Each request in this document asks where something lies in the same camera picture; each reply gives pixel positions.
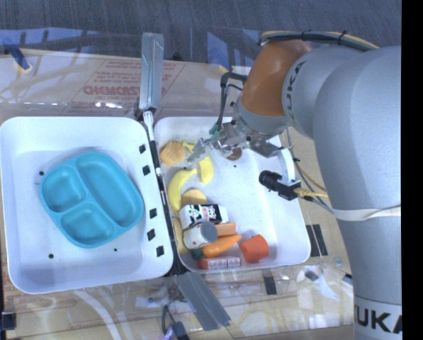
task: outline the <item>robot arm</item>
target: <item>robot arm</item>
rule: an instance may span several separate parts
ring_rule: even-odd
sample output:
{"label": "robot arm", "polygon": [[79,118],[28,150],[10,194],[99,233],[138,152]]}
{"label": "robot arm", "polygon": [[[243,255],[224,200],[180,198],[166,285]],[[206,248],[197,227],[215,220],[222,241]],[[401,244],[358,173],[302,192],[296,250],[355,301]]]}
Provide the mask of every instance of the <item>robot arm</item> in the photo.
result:
{"label": "robot arm", "polygon": [[[338,45],[312,49],[312,36]],[[269,139],[290,126],[314,140],[349,255],[354,338],[401,339],[401,49],[336,33],[273,33],[265,43],[213,146],[274,157],[282,148]],[[282,186],[282,175],[270,180]]]}

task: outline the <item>table surface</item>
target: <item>table surface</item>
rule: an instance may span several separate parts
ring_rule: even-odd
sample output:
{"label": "table surface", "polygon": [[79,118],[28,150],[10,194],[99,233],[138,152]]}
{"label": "table surface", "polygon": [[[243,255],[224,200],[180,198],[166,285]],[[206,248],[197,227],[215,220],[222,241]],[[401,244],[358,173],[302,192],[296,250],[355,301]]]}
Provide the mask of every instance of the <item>table surface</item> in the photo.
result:
{"label": "table surface", "polygon": [[[246,74],[261,49],[259,32],[229,30],[247,41],[244,52],[232,51],[218,37],[208,36],[206,63],[176,54],[164,56],[163,104],[157,119],[169,115],[218,114],[220,76],[228,69]],[[117,115],[131,116],[137,96],[119,100],[117,108],[91,110],[84,87],[140,87],[141,37],[72,29],[28,29],[4,31],[0,43],[17,42],[33,65],[31,81],[22,73],[8,73],[0,66],[0,124],[15,115]],[[8,55],[0,54],[0,64]],[[138,72],[112,76],[112,69],[95,70],[96,60],[107,68]],[[71,98],[70,92],[76,92]],[[107,92],[109,102],[117,98]],[[296,157],[307,173],[321,182],[314,144],[291,131]],[[346,274],[349,262],[336,220],[320,206],[300,201],[312,252],[307,261],[268,270],[207,273],[204,278],[232,319],[228,327],[203,331],[187,302],[174,300],[178,290],[172,277],[29,295],[19,291],[8,276],[4,216],[0,200],[1,256],[4,274],[5,312],[15,313],[17,326],[8,339],[162,339],[163,308],[182,321],[191,339],[241,339],[244,337],[296,333],[350,325],[353,312],[352,286]],[[170,316],[166,317],[167,326]]]}

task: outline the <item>carrot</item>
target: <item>carrot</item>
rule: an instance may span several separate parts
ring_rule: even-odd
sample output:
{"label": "carrot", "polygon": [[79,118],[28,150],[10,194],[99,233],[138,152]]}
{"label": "carrot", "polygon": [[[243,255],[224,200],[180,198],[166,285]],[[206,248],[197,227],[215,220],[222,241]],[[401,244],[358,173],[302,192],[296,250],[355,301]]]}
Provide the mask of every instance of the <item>carrot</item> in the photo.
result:
{"label": "carrot", "polygon": [[269,255],[269,246],[266,240],[260,235],[254,235],[239,245],[246,262],[257,262],[259,259]]}
{"label": "carrot", "polygon": [[206,246],[197,249],[193,253],[194,259],[204,256],[206,258],[214,258],[219,256],[221,253],[230,249],[230,247],[238,242],[242,236],[240,234],[227,235],[225,237],[218,238],[215,242],[209,243]]}

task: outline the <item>white plastic object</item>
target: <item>white plastic object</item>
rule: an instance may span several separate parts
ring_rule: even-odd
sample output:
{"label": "white plastic object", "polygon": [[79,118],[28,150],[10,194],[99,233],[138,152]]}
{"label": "white plastic object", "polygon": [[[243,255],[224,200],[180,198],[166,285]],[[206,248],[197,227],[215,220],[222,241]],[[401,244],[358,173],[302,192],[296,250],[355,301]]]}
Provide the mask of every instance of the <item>white plastic object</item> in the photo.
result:
{"label": "white plastic object", "polygon": [[[112,157],[145,202],[142,219],[96,248],[71,243],[41,202],[38,186],[65,159],[88,151]],[[0,127],[0,175],[11,282],[25,293],[110,285],[163,276],[173,263],[145,129],[130,118],[17,117]]]}
{"label": "white plastic object", "polygon": [[[154,126],[154,136],[158,147],[163,147],[170,140],[194,143],[200,137],[209,138],[209,130],[215,121],[213,117],[162,118]],[[310,240],[298,199],[283,199],[262,186],[258,180],[263,170],[280,172],[279,160],[275,157],[266,159],[249,149],[243,150],[242,156],[236,161],[225,159],[217,150],[211,151],[210,157],[214,166],[211,182],[205,185],[200,175],[193,175],[183,191],[196,188],[205,194],[209,203],[223,206],[229,221],[236,223],[236,232],[242,235],[241,242],[261,234],[270,248],[269,257],[256,263],[245,262],[237,244],[226,251],[225,255],[239,257],[242,270],[289,266],[307,260]],[[165,182],[168,183],[178,170],[183,169],[183,165],[161,164]],[[180,255],[180,258],[190,271],[210,271],[199,268],[190,252]]]}

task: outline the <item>blue plate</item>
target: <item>blue plate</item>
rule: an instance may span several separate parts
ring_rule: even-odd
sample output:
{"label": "blue plate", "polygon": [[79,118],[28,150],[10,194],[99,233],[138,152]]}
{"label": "blue plate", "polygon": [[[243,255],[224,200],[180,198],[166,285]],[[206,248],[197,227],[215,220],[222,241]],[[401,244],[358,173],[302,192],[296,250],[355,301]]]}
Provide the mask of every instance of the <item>blue plate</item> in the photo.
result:
{"label": "blue plate", "polygon": [[134,183],[101,152],[80,154],[47,172],[40,183],[40,198],[65,237],[84,248],[122,235],[144,213]]}

